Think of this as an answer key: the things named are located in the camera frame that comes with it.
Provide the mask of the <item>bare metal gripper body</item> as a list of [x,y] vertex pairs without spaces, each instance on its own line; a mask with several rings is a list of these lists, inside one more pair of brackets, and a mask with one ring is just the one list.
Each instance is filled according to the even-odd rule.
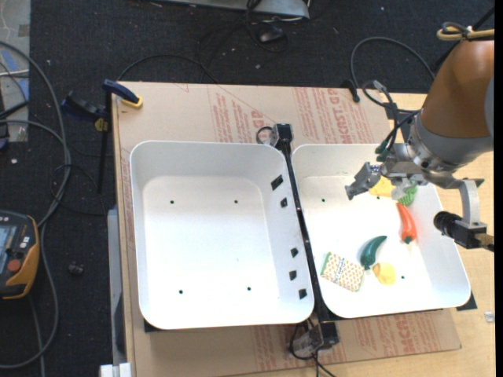
[[426,147],[413,143],[394,145],[380,166],[381,174],[393,185],[414,181],[418,185],[449,186],[453,182],[452,170]]

